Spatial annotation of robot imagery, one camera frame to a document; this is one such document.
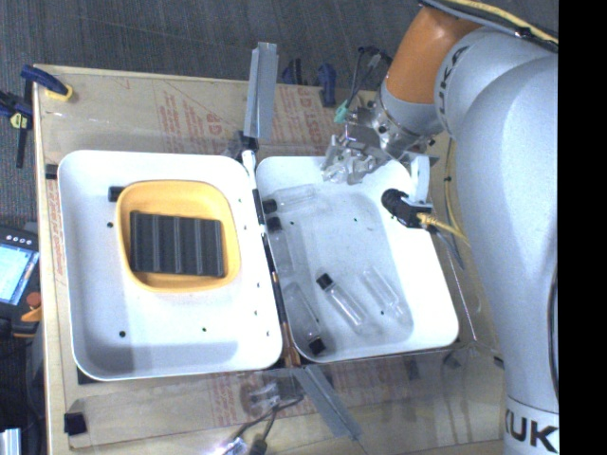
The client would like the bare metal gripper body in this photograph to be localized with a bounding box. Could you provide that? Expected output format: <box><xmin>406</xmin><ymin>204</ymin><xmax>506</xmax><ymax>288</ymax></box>
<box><xmin>330</xmin><ymin>104</ymin><xmax>428</xmax><ymax>161</ymax></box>

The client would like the clear plastic bottle black cap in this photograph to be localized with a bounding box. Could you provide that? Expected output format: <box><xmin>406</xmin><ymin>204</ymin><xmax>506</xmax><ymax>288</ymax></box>
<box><xmin>261</xmin><ymin>183</ymin><xmax>321</xmax><ymax>217</ymax></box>
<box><xmin>315</xmin><ymin>272</ymin><xmax>369</xmax><ymax>335</ymax></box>
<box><xmin>283</xmin><ymin>281</ymin><xmax>329</xmax><ymax>356</ymax></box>
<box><xmin>266</xmin><ymin>215</ymin><xmax>298</xmax><ymax>280</ymax></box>

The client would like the white plastic tray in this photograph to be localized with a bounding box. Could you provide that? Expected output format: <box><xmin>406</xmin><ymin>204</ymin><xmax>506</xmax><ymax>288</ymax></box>
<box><xmin>56</xmin><ymin>149</ymin><xmax>285</xmax><ymax>383</ymax></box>
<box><xmin>254</xmin><ymin>155</ymin><xmax>461</xmax><ymax>365</ymax></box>

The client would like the thin black and white rod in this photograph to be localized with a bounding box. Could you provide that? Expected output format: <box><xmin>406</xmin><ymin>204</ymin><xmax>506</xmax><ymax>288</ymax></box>
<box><xmin>240</xmin><ymin>148</ymin><xmax>302</xmax><ymax>368</ymax></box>

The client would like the clear plastic bottle without cap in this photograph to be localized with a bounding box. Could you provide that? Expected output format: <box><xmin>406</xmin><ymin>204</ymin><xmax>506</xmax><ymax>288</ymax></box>
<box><xmin>360</xmin><ymin>266</ymin><xmax>414</xmax><ymax>329</ymax></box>

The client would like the yellow square bowl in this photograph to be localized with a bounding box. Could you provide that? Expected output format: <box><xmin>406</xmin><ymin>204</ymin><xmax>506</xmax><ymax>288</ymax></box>
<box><xmin>115</xmin><ymin>179</ymin><xmax>242</xmax><ymax>295</ymax></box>

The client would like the black ribbed rack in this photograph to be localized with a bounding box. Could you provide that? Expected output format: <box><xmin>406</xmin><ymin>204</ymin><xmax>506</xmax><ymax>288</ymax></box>
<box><xmin>128</xmin><ymin>209</ymin><xmax>227</xmax><ymax>279</ymax></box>

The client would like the brown cardboard board red print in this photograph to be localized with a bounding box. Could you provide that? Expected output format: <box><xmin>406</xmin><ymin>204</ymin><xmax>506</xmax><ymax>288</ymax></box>
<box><xmin>31</xmin><ymin>63</ymin><xmax>505</xmax><ymax>450</ymax></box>

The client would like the black cylinder on white bracket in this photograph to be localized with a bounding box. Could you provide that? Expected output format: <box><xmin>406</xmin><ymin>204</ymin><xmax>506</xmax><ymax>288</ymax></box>
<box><xmin>380</xmin><ymin>154</ymin><xmax>434</xmax><ymax>229</ymax></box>

